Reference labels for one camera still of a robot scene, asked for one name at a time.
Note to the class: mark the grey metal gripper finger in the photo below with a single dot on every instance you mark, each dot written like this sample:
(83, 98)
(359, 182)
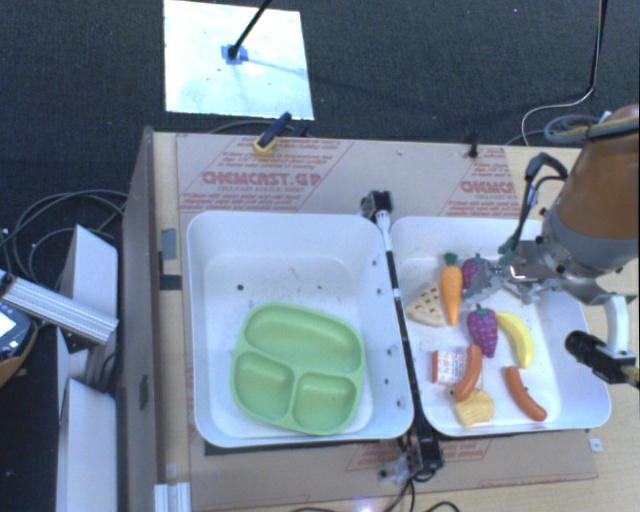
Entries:
(487, 282)
(532, 291)

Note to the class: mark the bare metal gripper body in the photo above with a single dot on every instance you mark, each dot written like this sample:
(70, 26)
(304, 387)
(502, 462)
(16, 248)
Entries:
(537, 262)

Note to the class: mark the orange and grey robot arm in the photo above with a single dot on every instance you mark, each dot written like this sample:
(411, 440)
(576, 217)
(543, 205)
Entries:
(597, 200)

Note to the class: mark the orange carrot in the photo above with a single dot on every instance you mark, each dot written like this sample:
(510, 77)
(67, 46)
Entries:
(451, 292)

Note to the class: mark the yellow banana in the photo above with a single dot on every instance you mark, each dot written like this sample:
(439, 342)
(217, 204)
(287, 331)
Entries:
(520, 340)

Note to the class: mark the yellow pizza slice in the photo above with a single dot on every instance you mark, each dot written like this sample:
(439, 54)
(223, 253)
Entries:
(427, 307)

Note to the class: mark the thin black and white rod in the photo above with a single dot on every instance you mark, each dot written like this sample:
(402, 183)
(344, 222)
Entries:
(400, 310)

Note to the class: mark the white and red packet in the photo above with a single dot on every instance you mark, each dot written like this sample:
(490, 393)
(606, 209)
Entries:
(447, 366)

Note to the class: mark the orange sausage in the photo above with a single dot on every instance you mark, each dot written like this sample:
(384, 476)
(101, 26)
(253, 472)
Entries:
(470, 375)
(522, 392)

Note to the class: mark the white plastic tray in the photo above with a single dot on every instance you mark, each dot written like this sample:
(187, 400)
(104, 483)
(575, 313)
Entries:
(280, 255)
(565, 380)

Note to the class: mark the green divided plate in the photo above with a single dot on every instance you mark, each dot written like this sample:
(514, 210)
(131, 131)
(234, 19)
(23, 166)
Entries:
(295, 370)

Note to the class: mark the brown cardboard board, red print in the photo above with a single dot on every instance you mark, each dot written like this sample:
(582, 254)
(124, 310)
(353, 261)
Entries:
(280, 175)

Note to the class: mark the black cylinder on white bracket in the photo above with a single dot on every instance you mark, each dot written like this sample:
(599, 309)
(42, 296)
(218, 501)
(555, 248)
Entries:
(597, 352)

